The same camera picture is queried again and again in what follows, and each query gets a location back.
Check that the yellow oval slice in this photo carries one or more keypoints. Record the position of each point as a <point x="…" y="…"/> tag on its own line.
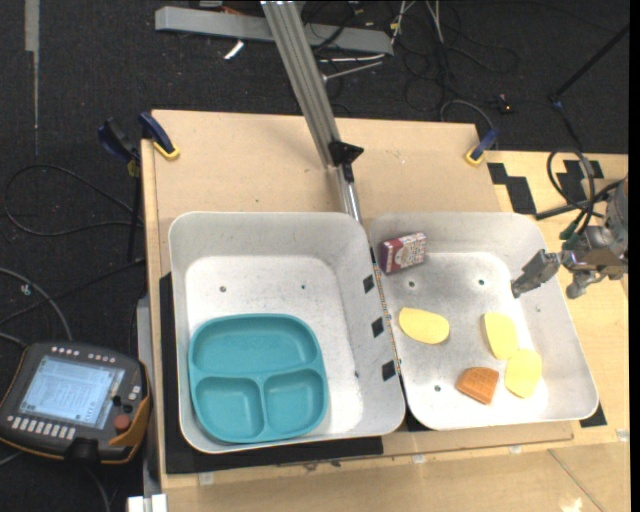
<point x="523" y="374"/>
<point x="424" y="326"/>
<point x="500" y="336"/>

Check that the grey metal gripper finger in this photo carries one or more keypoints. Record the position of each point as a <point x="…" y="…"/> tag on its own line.
<point x="577" y="287"/>
<point x="536" y="271"/>

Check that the white plastic tray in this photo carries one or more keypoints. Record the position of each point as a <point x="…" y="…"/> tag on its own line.
<point x="280" y="240"/>
<point x="465" y="280"/>

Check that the pale wood board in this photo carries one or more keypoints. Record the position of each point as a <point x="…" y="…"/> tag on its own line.
<point x="250" y="165"/>

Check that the purple and white carton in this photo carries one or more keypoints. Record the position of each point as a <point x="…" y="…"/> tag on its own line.
<point x="402" y="252"/>

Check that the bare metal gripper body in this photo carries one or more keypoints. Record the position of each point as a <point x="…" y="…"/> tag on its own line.
<point x="602" y="252"/>

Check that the orange waffle piece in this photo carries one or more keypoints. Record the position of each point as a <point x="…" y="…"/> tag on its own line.
<point x="478" y="384"/>

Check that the blue divided plate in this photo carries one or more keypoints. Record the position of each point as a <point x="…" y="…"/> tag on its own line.
<point x="250" y="345"/>

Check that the thin rod between trays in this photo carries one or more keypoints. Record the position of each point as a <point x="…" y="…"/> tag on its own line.
<point x="386" y="310"/>

